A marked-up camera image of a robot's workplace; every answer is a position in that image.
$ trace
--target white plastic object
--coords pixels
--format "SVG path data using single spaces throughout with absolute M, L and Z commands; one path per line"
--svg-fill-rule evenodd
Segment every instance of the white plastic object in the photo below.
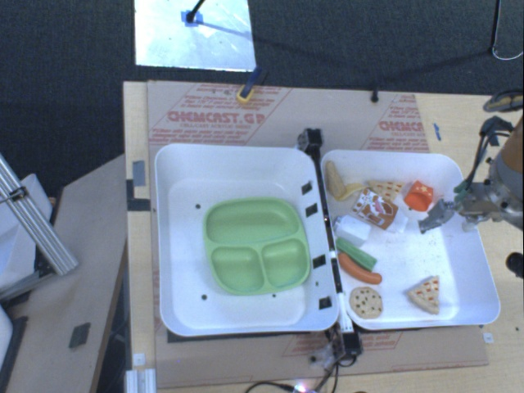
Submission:
M 156 155 L 155 176 L 160 315 L 171 332 L 309 332 L 336 322 L 339 307 L 318 181 L 314 163 L 304 152 L 174 144 Z M 204 246 L 206 211 L 221 201 L 244 197 L 277 197 L 296 209 L 312 263 L 324 258 L 300 286 L 237 296 L 213 278 Z M 307 215 L 308 209 L 315 212 Z
M 0 368 L 6 358 L 7 348 L 13 334 L 13 325 L 0 306 Z
M 463 181 L 456 163 L 440 154 L 335 150 L 324 156 L 323 163 L 329 160 L 344 182 L 365 184 L 376 179 L 407 183 L 419 179 L 433 187 L 436 200 L 453 200 L 454 187 Z M 455 215 L 443 226 L 421 234 L 418 220 L 427 213 L 410 210 L 403 201 L 403 191 L 395 203 L 409 219 L 404 232 L 373 226 L 365 246 L 377 259 L 373 272 L 382 275 L 382 283 L 373 289 L 382 296 L 384 311 L 379 318 L 362 319 L 348 304 L 353 322 L 368 330 L 387 330 L 495 321 L 500 302 L 478 230 L 464 232 L 463 218 Z M 352 206 L 351 200 L 336 201 L 329 194 L 327 204 L 332 218 L 347 214 Z M 406 296 L 406 291 L 432 275 L 440 277 L 438 315 L 419 309 Z M 351 291 L 365 285 L 342 270 L 341 282 L 348 303 Z
M 333 232 L 337 237 L 346 239 L 354 246 L 361 247 L 368 240 L 371 224 L 360 221 L 351 215 L 342 215 L 335 220 Z
M 48 219 L 52 206 L 35 174 L 22 180 L 40 212 Z M 0 204 L 0 290 L 34 272 L 36 243 L 7 203 Z

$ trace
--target hot dog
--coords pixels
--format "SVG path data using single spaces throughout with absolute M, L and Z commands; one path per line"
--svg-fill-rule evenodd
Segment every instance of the hot dog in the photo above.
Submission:
M 382 275 L 376 272 L 369 272 L 366 269 L 360 268 L 346 253 L 340 252 L 338 254 L 338 263 L 341 265 L 349 275 L 359 279 L 368 284 L 380 284 L 382 282 Z

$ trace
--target white tray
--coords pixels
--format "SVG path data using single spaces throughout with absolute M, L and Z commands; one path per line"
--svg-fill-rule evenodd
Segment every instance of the white tray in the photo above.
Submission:
M 350 318 L 369 330 L 427 328 L 487 324 L 497 319 L 499 298 L 481 238 L 476 229 L 462 230 L 463 219 L 455 215 L 440 228 L 421 234 L 418 220 L 427 214 L 409 210 L 404 195 L 415 180 L 434 188 L 434 200 L 454 199 L 453 188 L 462 182 L 459 167 L 446 156 L 383 151 L 330 151 L 323 158 L 335 163 L 345 183 L 395 180 L 406 183 L 395 203 L 410 218 L 403 233 L 373 228 L 361 247 L 378 259 L 374 272 L 382 275 L 380 285 L 371 286 L 382 296 L 384 311 L 379 318 L 362 319 L 349 307 L 352 289 L 367 284 L 341 270 Z M 327 195 L 330 218 L 348 214 L 351 200 L 336 201 Z M 440 313 L 419 309 L 406 291 L 425 278 L 440 276 Z
M 328 239 L 313 161 L 302 151 L 273 147 L 174 144 L 156 155 L 160 315 L 182 336 L 309 332 L 331 327 L 339 314 Z M 311 186 L 303 195 L 302 187 Z M 207 263 L 203 219 L 214 204 L 243 197 L 278 197 L 296 208 L 309 253 L 325 255 L 295 288 L 258 296 L 227 293 Z M 306 217 L 305 209 L 318 212 Z M 331 306 L 324 307 L 323 299 Z

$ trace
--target toy cucumber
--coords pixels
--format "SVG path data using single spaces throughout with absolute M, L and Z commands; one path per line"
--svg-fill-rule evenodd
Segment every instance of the toy cucumber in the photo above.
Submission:
M 358 247 L 353 246 L 346 239 L 341 237 L 337 238 L 335 244 L 339 251 L 346 253 L 358 266 L 367 269 L 368 271 L 373 271 L 373 267 L 377 263 L 377 260 L 370 254 L 361 251 Z

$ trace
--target black carpet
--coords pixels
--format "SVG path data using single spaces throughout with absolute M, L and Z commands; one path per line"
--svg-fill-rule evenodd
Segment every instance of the black carpet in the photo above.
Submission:
M 487 51 L 496 0 L 248 2 L 264 84 L 485 95 L 522 87 L 522 57 Z M 501 55 L 522 50 L 523 2 L 503 0 Z M 35 172 L 55 195 L 122 153 L 126 80 L 247 77 L 138 67 L 133 51 L 133 0 L 0 0 L 0 152 L 21 178 Z

